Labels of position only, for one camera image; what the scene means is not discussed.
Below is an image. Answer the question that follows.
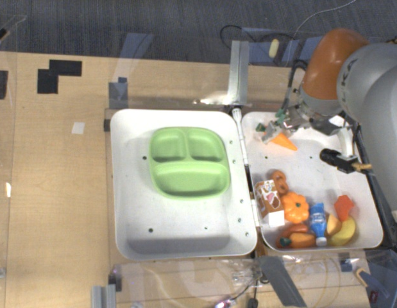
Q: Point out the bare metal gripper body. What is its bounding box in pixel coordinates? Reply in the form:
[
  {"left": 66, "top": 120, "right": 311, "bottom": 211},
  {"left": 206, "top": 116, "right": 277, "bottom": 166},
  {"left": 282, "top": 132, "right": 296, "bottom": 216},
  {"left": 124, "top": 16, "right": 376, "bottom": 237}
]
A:
[{"left": 274, "top": 105, "right": 315, "bottom": 132}]

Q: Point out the brown pretzel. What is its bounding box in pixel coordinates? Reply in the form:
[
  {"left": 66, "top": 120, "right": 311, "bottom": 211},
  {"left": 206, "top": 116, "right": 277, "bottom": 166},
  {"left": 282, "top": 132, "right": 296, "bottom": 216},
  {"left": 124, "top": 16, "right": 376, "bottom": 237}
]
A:
[{"left": 270, "top": 169, "right": 291, "bottom": 196}]

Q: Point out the white plastic tray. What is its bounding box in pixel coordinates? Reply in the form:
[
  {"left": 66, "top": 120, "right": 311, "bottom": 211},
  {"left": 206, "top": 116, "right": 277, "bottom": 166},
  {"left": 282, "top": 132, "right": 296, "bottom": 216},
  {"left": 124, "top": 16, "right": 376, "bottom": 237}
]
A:
[
  {"left": 241, "top": 111, "right": 385, "bottom": 253},
  {"left": 109, "top": 108, "right": 258, "bottom": 262}
]

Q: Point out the white and brown carton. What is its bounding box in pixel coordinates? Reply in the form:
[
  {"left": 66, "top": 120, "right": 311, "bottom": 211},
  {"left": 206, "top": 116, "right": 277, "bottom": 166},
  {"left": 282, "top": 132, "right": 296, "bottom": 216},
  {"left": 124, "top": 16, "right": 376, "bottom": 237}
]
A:
[{"left": 255, "top": 179, "right": 286, "bottom": 228}]

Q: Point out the orange pumpkin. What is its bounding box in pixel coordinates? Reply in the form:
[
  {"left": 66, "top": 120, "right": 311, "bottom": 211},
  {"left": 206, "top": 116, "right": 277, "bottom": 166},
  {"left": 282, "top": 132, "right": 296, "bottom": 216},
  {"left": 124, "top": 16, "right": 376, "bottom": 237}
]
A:
[{"left": 280, "top": 191, "right": 310, "bottom": 225}]

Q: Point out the green divided plate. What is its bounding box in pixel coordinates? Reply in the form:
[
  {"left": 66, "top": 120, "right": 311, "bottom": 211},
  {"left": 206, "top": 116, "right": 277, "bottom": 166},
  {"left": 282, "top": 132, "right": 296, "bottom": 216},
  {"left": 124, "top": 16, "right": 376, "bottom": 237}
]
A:
[{"left": 148, "top": 126, "right": 232, "bottom": 201}]

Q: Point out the red orange pepper piece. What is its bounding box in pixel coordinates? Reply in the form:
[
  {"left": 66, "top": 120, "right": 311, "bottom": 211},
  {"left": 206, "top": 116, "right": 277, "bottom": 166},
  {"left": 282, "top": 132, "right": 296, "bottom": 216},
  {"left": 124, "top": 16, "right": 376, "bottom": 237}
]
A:
[{"left": 333, "top": 194, "right": 357, "bottom": 222}]

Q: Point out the brown red sausage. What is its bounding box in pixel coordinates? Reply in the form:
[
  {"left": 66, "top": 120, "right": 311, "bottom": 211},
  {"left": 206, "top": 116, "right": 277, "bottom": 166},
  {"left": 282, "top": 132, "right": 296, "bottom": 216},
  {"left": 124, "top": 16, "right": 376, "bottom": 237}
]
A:
[{"left": 280, "top": 223, "right": 310, "bottom": 239}]

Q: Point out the blue bottle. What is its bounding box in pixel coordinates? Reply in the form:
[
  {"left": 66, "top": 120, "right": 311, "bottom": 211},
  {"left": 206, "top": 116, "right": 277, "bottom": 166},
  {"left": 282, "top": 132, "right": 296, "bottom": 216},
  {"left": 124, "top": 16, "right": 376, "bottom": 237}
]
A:
[{"left": 308, "top": 202, "right": 329, "bottom": 248}]

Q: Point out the yellow orange fruit wedge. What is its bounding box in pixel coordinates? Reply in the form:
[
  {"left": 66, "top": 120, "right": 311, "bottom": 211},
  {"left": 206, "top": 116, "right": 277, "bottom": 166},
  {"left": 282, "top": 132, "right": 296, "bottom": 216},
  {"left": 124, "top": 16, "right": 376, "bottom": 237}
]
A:
[{"left": 325, "top": 213, "right": 343, "bottom": 237}]

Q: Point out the orange carrot with green top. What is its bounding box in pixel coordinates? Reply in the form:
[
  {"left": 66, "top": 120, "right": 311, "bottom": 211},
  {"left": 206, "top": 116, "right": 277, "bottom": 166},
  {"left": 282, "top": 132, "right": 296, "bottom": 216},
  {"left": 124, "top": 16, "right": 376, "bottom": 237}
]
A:
[{"left": 275, "top": 232, "right": 316, "bottom": 250}]

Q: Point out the yellow banana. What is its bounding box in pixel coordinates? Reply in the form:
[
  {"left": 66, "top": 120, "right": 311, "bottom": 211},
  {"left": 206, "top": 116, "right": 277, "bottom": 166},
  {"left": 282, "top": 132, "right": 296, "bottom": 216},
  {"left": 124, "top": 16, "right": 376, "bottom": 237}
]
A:
[{"left": 326, "top": 216, "right": 357, "bottom": 247}]

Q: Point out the black cylinder on white bracket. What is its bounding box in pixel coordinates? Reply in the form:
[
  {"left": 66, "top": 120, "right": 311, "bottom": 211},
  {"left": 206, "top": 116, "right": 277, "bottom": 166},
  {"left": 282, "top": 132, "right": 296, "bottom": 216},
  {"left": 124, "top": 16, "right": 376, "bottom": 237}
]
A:
[{"left": 319, "top": 125, "right": 362, "bottom": 175}]

